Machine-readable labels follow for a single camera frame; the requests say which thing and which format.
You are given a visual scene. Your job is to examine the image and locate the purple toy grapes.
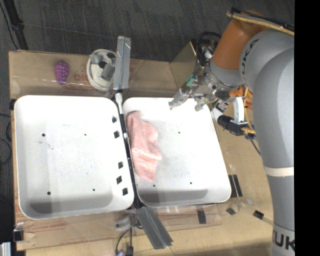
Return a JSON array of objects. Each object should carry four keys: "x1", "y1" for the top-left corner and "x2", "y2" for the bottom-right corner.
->
[{"x1": 54, "y1": 59, "x2": 70, "y2": 86}]

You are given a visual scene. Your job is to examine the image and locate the pink cloth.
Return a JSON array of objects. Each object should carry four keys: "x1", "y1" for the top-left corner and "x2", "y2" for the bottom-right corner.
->
[{"x1": 126, "y1": 110, "x2": 163, "y2": 183}]

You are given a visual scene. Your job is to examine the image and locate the black cylinder on white bracket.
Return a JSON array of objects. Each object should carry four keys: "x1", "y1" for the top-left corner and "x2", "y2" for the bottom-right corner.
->
[{"x1": 216, "y1": 96, "x2": 251, "y2": 137}]

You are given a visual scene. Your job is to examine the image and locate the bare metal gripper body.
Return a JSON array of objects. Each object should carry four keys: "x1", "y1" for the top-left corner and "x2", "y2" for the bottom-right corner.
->
[{"x1": 180, "y1": 71, "x2": 240, "y2": 101}]

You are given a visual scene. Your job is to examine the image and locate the brown cardboard board red print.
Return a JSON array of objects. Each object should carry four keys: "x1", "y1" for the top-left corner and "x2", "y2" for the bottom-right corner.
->
[{"x1": 8, "y1": 49, "x2": 276, "y2": 252}]

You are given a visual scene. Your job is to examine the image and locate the white plastic tray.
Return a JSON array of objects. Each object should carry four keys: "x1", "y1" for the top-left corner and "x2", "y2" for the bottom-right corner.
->
[
  {"x1": 122, "y1": 96, "x2": 232, "y2": 208},
  {"x1": 13, "y1": 94, "x2": 135, "y2": 220}
]

